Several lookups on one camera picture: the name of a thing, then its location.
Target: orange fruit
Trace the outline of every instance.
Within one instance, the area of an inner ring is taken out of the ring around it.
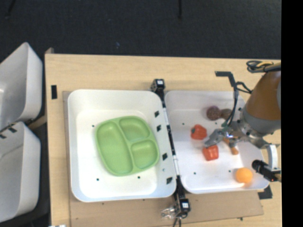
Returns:
[[[236,180],[239,183],[249,183],[252,180],[253,173],[246,167],[239,168],[236,171]]]

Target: green divided plate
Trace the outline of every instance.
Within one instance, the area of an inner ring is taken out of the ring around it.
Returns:
[[[117,176],[144,171],[160,158],[149,125],[137,116],[102,122],[96,127],[95,140],[106,169]]]

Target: brown cylinder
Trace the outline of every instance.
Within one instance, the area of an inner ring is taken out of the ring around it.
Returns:
[[[267,72],[257,83],[246,103],[247,112],[259,119],[280,120],[277,89],[281,71]]]

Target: tomato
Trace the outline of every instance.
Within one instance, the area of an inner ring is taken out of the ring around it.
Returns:
[[[195,140],[203,140],[207,136],[206,128],[200,124],[196,124],[193,128],[191,128],[190,132],[190,137]]]
[[[219,158],[219,149],[217,145],[209,146],[207,148],[203,147],[202,152],[207,161]]]

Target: table surface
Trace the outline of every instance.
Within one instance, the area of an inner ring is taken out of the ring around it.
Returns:
[[[148,90],[154,79],[164,79],[166,90],[231,91],[227,78],[215,71],[230,71],[236,81],[254,88],[262,76],[246,70],[249,59],[178,58],[45,54],[46,110],[50,171],[51,224],[77,226],[172,226],[160,218],[171,198],[83,203],[69,186],[63,94],[76,89]],[[54,97],[54,86],[57,95]],[[248,94],[241,96],[247,100]],[[281,143],[281,131],[265,138]],[[278,147],[281,167],[281,146]],[[182,220],[187,227],[282,226],[282,185],[270,183],[272,199],[259,200],[257,191],[187,194],[192,211]]]

